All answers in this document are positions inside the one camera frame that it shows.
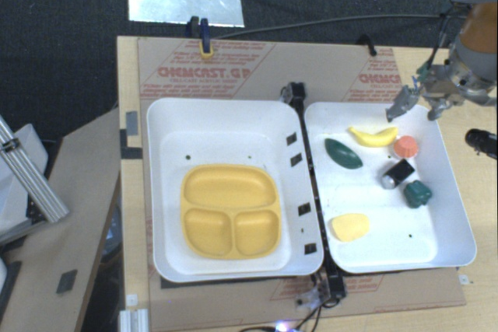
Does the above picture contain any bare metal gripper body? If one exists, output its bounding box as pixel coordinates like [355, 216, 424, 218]
[415, 63, 498, 107]

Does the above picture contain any orange toy cupcake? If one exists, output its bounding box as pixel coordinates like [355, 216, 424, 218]
[393, 135, 419, 160]

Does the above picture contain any yellow banana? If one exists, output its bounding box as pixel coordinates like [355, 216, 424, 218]
[347, 125, 400, 149]

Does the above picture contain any black can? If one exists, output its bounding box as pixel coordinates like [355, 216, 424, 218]
[380, 159, 416, 190]

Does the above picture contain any dark green leaf-shaped toy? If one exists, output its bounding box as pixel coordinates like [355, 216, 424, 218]
[324, 138, 364, 170]

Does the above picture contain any dark green bell pepper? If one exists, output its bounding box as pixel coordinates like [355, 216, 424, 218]
[403, 180, 433, 210]

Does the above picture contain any thin black rod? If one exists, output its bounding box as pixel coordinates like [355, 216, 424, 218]
[295, 100, 340, 285]

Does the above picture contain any white plastic tray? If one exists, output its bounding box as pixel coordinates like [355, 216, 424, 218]
[303, 101, 479, 274]
[146, 96, 325, 284]

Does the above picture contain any pale yellow rounded toy piece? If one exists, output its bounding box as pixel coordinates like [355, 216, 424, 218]
[330, 212, 371, 243]

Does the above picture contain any brown cardboard board red print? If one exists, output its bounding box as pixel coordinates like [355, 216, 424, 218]
[136, 37, 468, 323]

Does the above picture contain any yellow divided plate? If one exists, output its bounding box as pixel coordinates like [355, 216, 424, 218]
[180, 163, 283, 261]

